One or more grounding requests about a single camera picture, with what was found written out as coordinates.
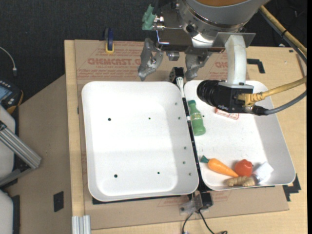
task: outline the yellow cable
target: yellow cable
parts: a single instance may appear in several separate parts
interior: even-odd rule
[[[307,57],[307,48],[302,45],[287,29],[262,5],[260,10],[284,35]]]
[[[260,93],[256,93],[256,94],[240,94],[238,95],[238,99],[239,100],[243,100],[245,101],[245,106],[252,106],[254,105],[257,101],[261,101],[264,100],[266,97],[280,93],[280,92],[284,92],[286,90],[289,90],[291,88],[297,87],[303,83],[307,82],[307,77],[303,77],[297,81],[279,86],[277,88],[273,88],[270,89],[268,91],[265,92],[260,92]]]

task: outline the ginger root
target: ginger root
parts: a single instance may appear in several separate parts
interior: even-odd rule
[[[232,177],[226,180],[226,184],[228,186],[234,185],[242,185],[242,186],[254,186],[255,182],[252,177],[240,176],[240,177]]]

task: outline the orange carrot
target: orange carrot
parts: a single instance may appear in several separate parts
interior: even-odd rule
[[[238,174],[236,172],[234,172],[230,167],[223,164],[220,160],[216,158],[207,159],[205,156],[203,156],[200,159],[200,162],[207,163],[208,167],[216,173],[228,175],[231,177],[238,177]]]

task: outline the green bottle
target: green bottle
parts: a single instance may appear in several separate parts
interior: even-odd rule
[[[204,122],[201,113],[196,108],[196,102],[194,100],[189,100],[188,104],[190,108],[193,134],[195,136],[203,135],[206,132],[206,128],[204,127]]]

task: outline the tomato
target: tomato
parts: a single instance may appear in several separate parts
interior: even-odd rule
[[[235,164],[234,170],[239,176],[250,177],[253,172],[253,164],[246,159],[242,159]]]

